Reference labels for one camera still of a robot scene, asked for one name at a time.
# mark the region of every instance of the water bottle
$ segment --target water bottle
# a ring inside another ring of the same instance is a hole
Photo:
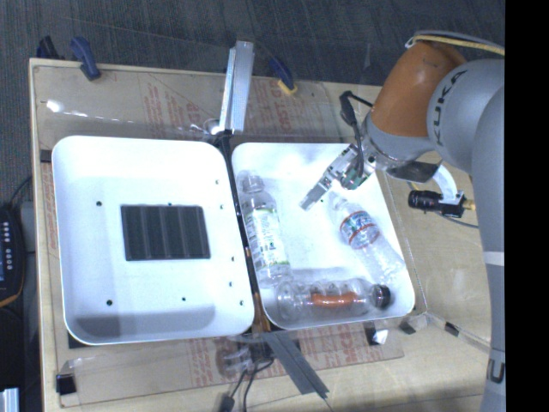
[[[371,284],[362,278],[313,283],[285,281],[276,289],[281,318],[348,318],[362,316],[372,307],[386,308],[391,292],[386,285]]]
[[[270,288],[291,277],[276,201],[265,191],[265,184],[258,175],[246,175],[241,187],[240,208],[257,283],[260,288]]]
[[[401,255],[393,249],[362,206],[332,191],[329,194],[332,222],[343,242],[353,249],[355,256],[365,266],[367,278],[371,282],[393,284],[398,274],[406,269]]]

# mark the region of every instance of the yellow cable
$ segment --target yellow cable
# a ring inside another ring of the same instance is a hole
[[[451,45],[461,45],[464,47],[472,47],[474,49],[482,49],[483,51],[497,53],[498,55],[505,56],[505,49],[495,45],[485,45],[483,43],[476,43],[474,41],[466,41],[464,39],[452,39],[446,37],[439,37],[437,35],[417,35],[412,37],[410,45],[415,44],[419,40],[424,41],[438,41],[439,43],[448,43]]]

